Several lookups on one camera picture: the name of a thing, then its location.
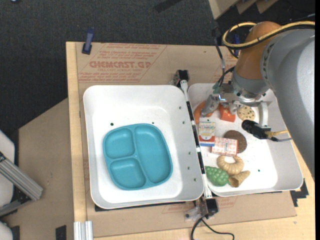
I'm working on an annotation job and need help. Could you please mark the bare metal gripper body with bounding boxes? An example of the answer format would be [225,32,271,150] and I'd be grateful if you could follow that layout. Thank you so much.
[216,83,273,108]

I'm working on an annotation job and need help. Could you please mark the orange-red carton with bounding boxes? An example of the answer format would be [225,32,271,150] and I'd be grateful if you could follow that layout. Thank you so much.
[219,104,237,123]

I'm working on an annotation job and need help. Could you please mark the beige dotted biscuit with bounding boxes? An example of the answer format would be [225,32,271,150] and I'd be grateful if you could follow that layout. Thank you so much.
[236,105,256,122]

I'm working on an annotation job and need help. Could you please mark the orange carrot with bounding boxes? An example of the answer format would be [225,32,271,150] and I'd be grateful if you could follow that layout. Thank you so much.
[192,100,222,125]

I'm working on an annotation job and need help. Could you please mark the thin black and white rod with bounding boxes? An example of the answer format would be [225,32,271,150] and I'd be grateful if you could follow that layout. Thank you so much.
[180,79,214,199]

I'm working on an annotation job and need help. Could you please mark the white soup carton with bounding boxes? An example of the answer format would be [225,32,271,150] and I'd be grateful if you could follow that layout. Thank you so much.
[197,120,217,148]

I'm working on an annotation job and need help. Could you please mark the brown round cookie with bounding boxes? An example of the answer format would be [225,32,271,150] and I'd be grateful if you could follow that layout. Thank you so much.
[223,129,248,154]

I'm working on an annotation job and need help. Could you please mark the pink carton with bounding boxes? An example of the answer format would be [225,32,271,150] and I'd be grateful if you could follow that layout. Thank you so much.
[210,136,239,158]

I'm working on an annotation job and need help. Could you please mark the beige doughnut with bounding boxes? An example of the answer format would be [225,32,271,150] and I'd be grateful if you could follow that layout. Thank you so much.
[216,154,245,176]

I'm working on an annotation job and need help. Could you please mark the white plastic tray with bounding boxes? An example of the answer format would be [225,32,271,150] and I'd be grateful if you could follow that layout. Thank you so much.
[82,84,206,210]
[187,82,305,198]

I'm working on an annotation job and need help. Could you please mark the green grapes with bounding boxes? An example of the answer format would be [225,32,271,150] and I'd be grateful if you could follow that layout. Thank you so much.
[204,165,232,187]

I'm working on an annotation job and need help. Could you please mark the tan ice cream cone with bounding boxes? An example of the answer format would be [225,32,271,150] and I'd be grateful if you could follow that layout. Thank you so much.
[227,170,251,188]

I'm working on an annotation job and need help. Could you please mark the blue divided plate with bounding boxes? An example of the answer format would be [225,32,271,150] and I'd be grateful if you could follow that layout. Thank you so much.
[102,123,174,191]

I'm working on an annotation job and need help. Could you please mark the brown cardboard board, red print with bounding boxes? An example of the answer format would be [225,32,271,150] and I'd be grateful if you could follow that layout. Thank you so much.
[74,42,299,238]

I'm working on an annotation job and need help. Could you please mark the black cylinder on white bracket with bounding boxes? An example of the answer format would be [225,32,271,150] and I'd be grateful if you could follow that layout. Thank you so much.
[241,100,273,140]

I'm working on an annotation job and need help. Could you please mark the black block with thin wires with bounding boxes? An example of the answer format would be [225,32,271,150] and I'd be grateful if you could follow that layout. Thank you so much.
[196,197,220,219]
[172,69,190,88]

